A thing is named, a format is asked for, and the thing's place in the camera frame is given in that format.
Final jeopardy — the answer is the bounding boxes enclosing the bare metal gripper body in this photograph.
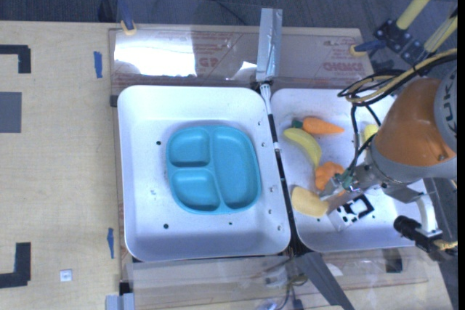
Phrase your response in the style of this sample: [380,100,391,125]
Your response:
[320,163,424,205]

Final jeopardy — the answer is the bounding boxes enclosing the white carton black print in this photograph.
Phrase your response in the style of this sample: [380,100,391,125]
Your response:
[328,193,376,232]

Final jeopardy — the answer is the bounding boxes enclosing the orange lumpy toy food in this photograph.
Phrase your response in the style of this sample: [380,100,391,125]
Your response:
[314,160,346,192]

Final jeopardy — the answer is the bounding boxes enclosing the small yellow toy food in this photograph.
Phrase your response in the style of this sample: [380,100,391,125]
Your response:
[363,123,380,143]

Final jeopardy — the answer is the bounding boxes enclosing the white plastic tray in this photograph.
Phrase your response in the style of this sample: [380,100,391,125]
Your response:
[116,84,292,263]
[270,87,437,253]

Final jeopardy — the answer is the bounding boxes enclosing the yellow toy bread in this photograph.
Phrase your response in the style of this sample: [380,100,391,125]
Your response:
[291,185,330,219]

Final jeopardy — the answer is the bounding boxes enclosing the orange carrot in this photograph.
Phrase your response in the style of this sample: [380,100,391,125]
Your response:
[291,116,346,136]

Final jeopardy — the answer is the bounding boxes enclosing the yellow banana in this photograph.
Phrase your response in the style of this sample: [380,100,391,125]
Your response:
[283,127,323,168]

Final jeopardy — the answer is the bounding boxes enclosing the thin black and white rod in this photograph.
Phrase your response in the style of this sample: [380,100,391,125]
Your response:
[259,81,303,256]

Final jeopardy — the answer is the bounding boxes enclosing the blue divided plate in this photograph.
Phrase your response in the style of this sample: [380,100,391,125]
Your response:
[166,124,263,216]

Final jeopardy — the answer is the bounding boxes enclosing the brown cardboard board red print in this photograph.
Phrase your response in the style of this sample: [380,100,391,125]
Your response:
[108,27,430,288]

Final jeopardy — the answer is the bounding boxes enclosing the black cylinder on white bracket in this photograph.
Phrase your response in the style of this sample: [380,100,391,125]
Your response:
[393,192,445,253]

